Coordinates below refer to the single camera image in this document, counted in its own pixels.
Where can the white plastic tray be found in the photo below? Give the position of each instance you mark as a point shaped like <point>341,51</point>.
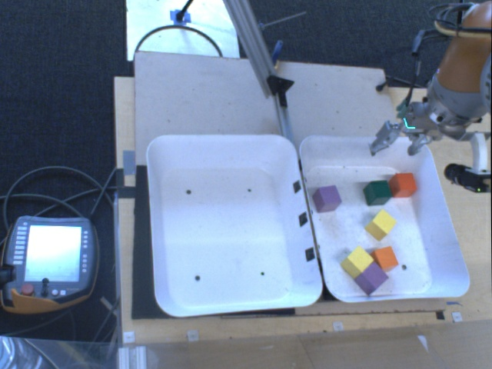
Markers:
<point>227,229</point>
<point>419,252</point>

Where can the yellow cube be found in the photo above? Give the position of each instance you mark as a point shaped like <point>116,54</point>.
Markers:
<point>381,224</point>
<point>356,261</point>

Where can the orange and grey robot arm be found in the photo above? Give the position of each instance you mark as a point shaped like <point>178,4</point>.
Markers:
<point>463,60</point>

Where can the orange cube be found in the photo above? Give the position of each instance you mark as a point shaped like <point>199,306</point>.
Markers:
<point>385,258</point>
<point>403,185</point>

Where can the green cube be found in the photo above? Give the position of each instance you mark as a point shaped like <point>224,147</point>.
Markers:
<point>377,193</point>

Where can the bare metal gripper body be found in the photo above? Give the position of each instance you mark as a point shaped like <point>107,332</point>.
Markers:
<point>442,123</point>

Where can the purple cube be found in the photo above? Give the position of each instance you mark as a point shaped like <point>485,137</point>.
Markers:
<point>371,279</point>
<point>326,199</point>

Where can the black cylinder on white bracket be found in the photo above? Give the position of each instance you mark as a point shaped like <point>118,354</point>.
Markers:
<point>467,176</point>

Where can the pale flat board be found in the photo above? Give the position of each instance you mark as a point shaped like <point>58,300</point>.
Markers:
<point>200,94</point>

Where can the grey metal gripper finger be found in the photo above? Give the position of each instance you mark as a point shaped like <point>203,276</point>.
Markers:
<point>385,135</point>
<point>418,142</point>

